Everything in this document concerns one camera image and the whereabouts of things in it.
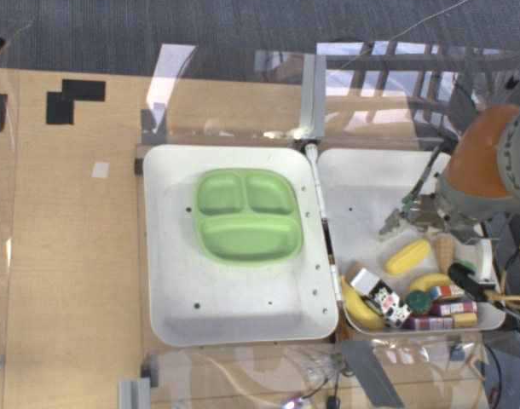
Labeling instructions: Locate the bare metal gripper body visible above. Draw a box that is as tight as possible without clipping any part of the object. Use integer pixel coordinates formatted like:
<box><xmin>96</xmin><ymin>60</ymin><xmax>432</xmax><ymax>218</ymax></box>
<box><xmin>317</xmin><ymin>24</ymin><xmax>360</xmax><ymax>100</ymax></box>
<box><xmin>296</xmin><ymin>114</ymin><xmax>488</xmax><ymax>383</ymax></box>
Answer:
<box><xmin>406</xmin><ymin>193</ymin><xmax>479</xmax><ymax>242</ymax></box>

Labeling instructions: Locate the yellow corn cob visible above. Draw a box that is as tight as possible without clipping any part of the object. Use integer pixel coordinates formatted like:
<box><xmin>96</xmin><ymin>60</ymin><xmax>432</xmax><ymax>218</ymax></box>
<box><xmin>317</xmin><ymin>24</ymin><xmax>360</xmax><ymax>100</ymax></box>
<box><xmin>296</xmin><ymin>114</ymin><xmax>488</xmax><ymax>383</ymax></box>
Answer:
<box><xmin>384</xmin><ymin>238</ymin><xmax>433</xmax><ymax>277</ymax></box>

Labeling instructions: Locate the tan ice cream cone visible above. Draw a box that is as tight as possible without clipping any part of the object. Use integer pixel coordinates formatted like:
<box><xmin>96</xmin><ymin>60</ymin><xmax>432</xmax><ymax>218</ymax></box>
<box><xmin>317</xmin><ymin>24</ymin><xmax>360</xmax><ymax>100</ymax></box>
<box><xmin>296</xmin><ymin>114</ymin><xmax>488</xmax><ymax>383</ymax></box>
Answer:
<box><xmin>432</xmin><ymin>233</ymin><xmax>457</xmax><ymax>276</ymax></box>

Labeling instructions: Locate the white plastic tray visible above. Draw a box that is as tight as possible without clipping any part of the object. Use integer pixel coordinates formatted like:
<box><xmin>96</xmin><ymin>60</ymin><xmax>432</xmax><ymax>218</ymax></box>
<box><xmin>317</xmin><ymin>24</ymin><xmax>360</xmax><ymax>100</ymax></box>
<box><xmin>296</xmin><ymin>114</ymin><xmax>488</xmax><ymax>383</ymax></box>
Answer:
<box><xmin>142</xmin><ymin>144</ymin><xmax>340</xmax><ymax>349</ymax></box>
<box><xmin>316</xmin><ymin>147</ymin><xmax>508</xmax><ymax>337</ymax></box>

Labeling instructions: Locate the yellow banana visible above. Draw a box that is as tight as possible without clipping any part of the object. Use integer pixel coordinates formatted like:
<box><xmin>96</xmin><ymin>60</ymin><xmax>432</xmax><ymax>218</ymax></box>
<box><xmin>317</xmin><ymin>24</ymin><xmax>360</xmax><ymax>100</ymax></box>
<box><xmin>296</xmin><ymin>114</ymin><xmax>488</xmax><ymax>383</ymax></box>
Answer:
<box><xmin>338</xmin><ymin>274</ymin><xmax>387</xmax><ymax>331</ymax></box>
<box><xmin>407</xmin><ymin>273</ymin><xmax>458</xmax><ymax>295</ymax></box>

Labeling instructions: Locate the cow print milk carton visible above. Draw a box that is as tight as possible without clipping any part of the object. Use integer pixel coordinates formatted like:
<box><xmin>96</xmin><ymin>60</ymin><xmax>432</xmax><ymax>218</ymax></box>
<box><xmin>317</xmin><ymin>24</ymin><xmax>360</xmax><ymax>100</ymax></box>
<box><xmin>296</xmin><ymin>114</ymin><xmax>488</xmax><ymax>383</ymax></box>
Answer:
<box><xmin>349</xmin><ymin>267</ymin><xmax>413</xmax><ymax>329</ymax></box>

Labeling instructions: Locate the red and white carton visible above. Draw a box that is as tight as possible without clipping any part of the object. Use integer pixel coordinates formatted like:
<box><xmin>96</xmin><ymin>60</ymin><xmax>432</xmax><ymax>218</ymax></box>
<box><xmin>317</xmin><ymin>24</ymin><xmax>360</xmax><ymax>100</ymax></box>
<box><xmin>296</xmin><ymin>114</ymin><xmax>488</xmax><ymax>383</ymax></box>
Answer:
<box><xmin>427</xmin><ymin>284</ymin><xmax>466</xmax><ymax>303</ymax></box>

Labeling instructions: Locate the dark green round toy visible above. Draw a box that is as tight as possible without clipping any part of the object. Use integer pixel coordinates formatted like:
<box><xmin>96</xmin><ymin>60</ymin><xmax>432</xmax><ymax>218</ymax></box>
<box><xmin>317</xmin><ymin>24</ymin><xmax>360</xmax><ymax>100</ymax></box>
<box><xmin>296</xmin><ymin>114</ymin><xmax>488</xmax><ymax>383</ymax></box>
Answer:
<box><xmin>405</xmin><ymin>289</ymin><xmax>434</xmax><ymax>315</ymax></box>

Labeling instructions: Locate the thin black and white rod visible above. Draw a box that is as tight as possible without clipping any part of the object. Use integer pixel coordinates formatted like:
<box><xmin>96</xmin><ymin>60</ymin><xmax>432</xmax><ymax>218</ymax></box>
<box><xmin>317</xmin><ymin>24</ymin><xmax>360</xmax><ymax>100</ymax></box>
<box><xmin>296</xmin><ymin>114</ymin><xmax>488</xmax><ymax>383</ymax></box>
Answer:
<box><xmin>303</xmin><ymin>142</ymin><xmax>344</xmax><ymax>302</ymax></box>

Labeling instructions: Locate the pink packet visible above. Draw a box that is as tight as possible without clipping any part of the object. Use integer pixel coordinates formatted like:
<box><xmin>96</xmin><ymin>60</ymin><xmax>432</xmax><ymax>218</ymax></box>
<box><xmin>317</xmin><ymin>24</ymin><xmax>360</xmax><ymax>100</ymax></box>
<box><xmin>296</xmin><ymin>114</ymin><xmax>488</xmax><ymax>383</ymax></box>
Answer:
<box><xmin>430</xmin><ymin>300</ymin><xmax>479</xmax><ymax>317</ymax></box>

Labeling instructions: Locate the purple packet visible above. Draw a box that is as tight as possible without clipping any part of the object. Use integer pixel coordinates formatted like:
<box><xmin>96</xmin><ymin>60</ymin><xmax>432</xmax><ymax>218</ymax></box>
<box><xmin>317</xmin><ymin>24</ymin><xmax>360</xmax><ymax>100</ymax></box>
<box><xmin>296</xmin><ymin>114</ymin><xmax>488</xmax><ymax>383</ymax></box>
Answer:
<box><xmin>402</xmin><ymin>314</ymin><xmax>455</xmax><ymax>331</ymax></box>

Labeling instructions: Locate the tan cube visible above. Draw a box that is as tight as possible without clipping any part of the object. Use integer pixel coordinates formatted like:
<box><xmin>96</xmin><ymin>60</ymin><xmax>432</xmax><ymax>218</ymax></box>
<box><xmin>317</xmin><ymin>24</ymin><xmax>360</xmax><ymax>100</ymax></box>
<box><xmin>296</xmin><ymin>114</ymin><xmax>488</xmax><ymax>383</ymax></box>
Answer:
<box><xmin>451</xmin><ymin>311</ymin><xmax>479</xmax><ymax>329</ymax></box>

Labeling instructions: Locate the green divided plate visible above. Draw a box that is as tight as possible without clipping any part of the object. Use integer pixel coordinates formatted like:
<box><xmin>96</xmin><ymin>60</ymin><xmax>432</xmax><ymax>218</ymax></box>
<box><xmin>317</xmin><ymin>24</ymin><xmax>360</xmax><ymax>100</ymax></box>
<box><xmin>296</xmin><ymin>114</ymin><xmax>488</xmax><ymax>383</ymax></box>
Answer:
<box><xmin>193</xmin><ymin>167</ymin><xmax>305</xmax><ymax>268</ymax></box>

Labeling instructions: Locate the black cylinder on white bracket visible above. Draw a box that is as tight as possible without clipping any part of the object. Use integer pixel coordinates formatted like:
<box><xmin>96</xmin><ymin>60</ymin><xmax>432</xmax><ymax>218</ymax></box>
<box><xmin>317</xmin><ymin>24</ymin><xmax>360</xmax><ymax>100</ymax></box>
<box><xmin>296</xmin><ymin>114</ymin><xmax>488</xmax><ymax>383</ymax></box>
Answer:
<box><xmin>447</xmin><ymin>237</ymin><xmax>499</xmax><ymax>303</ymax></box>

